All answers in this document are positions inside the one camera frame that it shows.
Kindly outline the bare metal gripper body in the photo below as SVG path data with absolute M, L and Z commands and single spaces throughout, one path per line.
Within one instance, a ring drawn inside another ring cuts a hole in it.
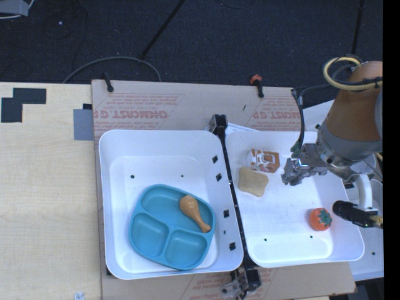
M 345 160 L 322 144 L 303 144 L 296 158 L 296 175 L 300 178 L 325 175 L 345 167 Z

